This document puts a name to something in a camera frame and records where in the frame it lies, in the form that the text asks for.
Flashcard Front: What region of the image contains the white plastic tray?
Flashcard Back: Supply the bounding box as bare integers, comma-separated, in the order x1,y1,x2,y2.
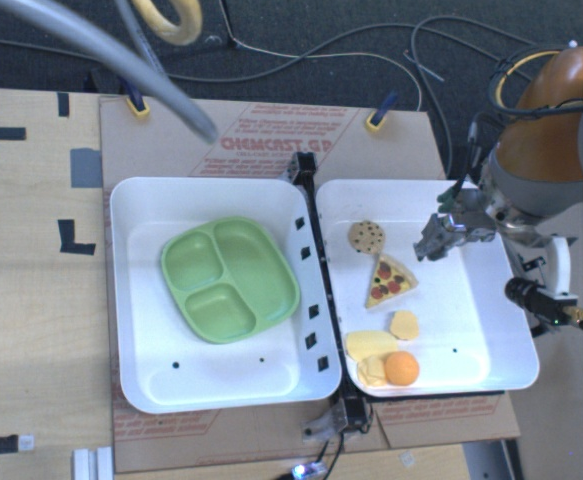
315,178,541,399
109,176,344,415

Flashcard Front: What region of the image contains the green divided plate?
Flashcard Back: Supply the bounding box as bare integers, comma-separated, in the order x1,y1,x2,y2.
160,215,302,345

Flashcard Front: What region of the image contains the yellow pizza slice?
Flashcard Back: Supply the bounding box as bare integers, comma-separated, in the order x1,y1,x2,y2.
364,252,420,310

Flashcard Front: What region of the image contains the pale yellow ridged crisp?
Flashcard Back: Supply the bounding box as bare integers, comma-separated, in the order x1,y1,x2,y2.
356,354,389,388

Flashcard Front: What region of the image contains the brown cardboard board red print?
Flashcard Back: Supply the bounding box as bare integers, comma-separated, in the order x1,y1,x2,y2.
98,96,522,475

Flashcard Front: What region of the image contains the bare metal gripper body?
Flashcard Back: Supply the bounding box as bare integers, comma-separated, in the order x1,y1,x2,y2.
437,186,555,248

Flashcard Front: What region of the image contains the thin black rod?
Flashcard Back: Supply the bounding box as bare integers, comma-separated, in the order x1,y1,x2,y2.
304,181,350,400

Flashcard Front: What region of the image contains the orange ball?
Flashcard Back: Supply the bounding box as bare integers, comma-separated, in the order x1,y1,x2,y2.
383,350,421,388

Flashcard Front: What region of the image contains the black block with thin wires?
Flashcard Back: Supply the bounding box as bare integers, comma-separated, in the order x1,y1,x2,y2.
337,394,373,433
285,150,319,187

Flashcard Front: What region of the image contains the brown chocolate chip biscuit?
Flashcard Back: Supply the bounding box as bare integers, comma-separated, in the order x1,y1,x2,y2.
347,219,387,255

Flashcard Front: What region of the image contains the black cylinder on white bracket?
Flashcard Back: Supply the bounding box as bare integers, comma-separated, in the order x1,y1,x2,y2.
503,235,580,326

